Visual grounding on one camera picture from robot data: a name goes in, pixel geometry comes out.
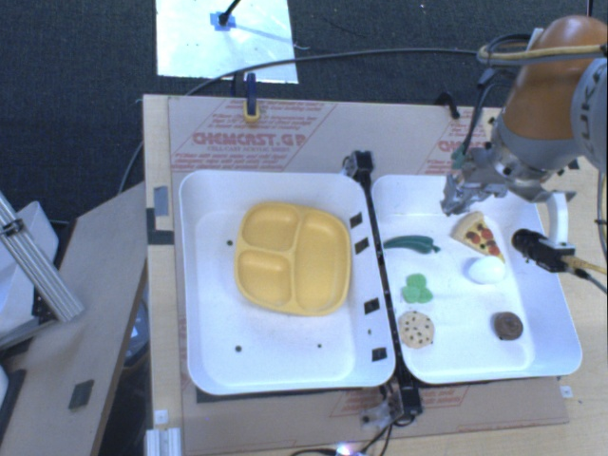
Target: white tray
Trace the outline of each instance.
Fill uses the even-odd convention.
[[[402,345],[414,376],[431,384],[504,378],[565,375],[581,361],[579,340],[560,281],[511,246],[520,228],[542,232],[536,206],[514,195],[474,204],[482,211],[503,251],[507,274],[499,284],[479,285],[465,276],[467,265],[481,257],[452,239],[461,218],[446,217],[440,207],[445,178],[384,176],[373,187],[380,235],[426,235],[441,247],[438,254],[387,249],[385,260],[397,318],[405,311],[427,314],[435,325],[434,343],[415,350]],[[401,296],[406,277],[420,273],[434,297],[428,304],[408,304]],[[492,331],[491,316],[510,311],[523,323],[522,336],[502,341]]]
[[[352,252],[347,300],[334,313],[272,312],[238,291],[238,227],[249,208],[263,201],[302,204],[337,216],[349,228],[353,247],[369,239],[368,248]],[[188,369],[200,389],[224,395],[375,387],[390,378],[395,355],[359,184],[335,174],[201,170],[181,183],[179,204]],[[351,228],[351,217],[359,213],[363,223]],[[378,309],[365,314],[364,304],[373,299]]]

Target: toy pizza slice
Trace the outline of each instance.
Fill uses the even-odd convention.
[[[488,228],[480,211],[475,211],[461,219],[452,232],[452,237],[480,254],[498,257],[504,261],[494,234]]]

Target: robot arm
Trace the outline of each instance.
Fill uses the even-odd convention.
[[[606,172],[606,34],[602,22],[571,16],[534,40],[528,54],[603,45],[604,57],[564,56],[523,66],[490,142],[466,151],[459,174],[447,176],[444,213],[464,213],[473,202],[501,198],[507,191],[547,201],[551,193],[542,184],[581,155]]]

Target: black carpet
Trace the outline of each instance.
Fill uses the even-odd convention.
[[[478,48],[585,13],[586,0],[288,0],[296,56],[365,48]],[[594,15],[606,19],[607,0]],[[156,74],[155,0],[0,0],[0,191],[72,219],[116,194],[142,136],[139,99],[199,80]],[[472,105],[482,67],[458,56],[383,56],[298,68],[262,97]],[[227,95],[222,83],[206,94]],[[500,92],[490,100],[499,105]],[[129,184],[142,179],[141,161]]]

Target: yellow plate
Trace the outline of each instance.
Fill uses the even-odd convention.
[[[238,289],[274,311],[324,315],[338,309],[351,280],[351,237],[325,211],[285,202],[251,208],[238,230]]]

